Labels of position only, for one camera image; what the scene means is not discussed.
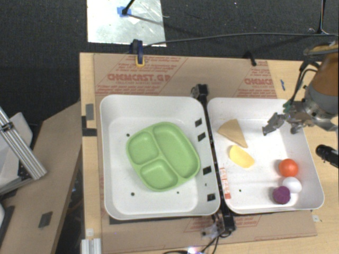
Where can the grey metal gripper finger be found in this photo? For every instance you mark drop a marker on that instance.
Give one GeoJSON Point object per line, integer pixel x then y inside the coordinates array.
{"type": "Point", "coordinates": [275, 122]}
{"type": "Point", "coordinates": [296, 127]}

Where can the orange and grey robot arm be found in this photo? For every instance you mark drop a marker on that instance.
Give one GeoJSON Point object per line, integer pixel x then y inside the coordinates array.
{"type": "Point", "coordinates": [327, 78]}

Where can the green divided plate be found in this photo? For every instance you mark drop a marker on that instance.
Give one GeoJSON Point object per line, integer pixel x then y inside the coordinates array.
{"type": "Point", "coordinates": [169, 147]}

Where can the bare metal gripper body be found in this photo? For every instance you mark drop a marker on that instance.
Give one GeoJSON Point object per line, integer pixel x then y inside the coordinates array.
{"type": "Point", "coordinates": [300, 114]}

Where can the orange ball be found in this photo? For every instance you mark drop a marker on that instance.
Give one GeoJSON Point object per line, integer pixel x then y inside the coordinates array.
{"type": "Point", "coordinates": [288, 167]}

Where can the white egg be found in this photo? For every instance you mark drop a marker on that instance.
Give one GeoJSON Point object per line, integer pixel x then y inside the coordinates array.
{"type": "Point", "coordinates": [292, 184]}

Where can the brown cardboard board red print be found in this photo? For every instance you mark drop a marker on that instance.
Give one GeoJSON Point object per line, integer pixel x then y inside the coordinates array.
{"type": "Point", "coordinates": [164, 75]}

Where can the purple grapes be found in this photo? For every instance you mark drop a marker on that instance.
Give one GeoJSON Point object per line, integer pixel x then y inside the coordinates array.
{"type": "Point", "coordinates": [281, 194]}

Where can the tan wedge slice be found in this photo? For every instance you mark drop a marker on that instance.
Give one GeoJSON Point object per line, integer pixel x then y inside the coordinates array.
{"type": "Point", "coordinates": [233, 131]}

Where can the white plastic tray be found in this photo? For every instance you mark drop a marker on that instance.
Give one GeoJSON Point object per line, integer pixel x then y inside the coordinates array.
{"type": "Point", "coordinates": [116, 168]}
{"type": "Point", "coordinates": [267, 152]}

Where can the thin black and white rod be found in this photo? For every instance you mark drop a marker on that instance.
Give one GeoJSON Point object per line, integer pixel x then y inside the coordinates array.
{"type": "Point", "coordinates": [212, 141]}

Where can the yellow half-round slice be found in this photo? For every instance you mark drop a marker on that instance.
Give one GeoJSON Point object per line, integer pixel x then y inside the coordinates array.
{"type": "Point", "coordinates": [241, 157]}

